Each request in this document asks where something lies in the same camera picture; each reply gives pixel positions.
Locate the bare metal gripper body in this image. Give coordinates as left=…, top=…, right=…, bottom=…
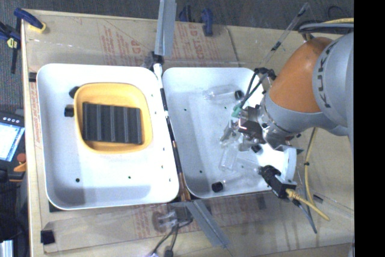
left=238, top=105, right=295, bottom=150

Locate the thin black and white rod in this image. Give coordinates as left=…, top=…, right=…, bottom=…
left=152, top=62, right=191, bottom=202

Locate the black ribbed rectangular block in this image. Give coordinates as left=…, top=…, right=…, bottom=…
left=81, top=102, right=143, bottom=145

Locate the black block with thin wires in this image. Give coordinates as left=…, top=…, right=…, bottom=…
left=171, top=202, right=194, bottom=221

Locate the orange plastic bowl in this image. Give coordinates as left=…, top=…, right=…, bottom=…
left=73, top=82, right=153, bottom=155

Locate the black cylinder on white bracket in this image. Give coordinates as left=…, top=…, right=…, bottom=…
left=257, top=146, right=298, bottom=200

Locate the brown cardboard board red print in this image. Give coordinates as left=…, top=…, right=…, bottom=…
left=20, top=8, right=355, bottom=257

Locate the white plastic tray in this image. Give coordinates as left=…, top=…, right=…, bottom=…
left=35, top=63, right=180, bottom=211
left=161, top=66, right=298, bottom=200

